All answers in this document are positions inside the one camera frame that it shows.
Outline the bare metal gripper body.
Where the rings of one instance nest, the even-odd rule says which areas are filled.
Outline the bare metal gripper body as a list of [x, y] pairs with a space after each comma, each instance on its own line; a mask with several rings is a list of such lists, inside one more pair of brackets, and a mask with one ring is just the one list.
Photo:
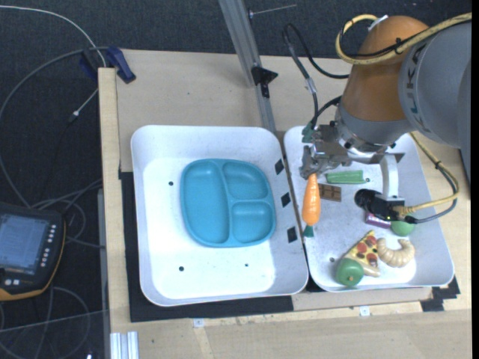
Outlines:
[[375, 165], [397, 163], [397, 154], [388, 145], [370, 144], [337, 123], [319, 125], [311, 135], [308, 147], [309, 165], [351, 165], [358, 162]]

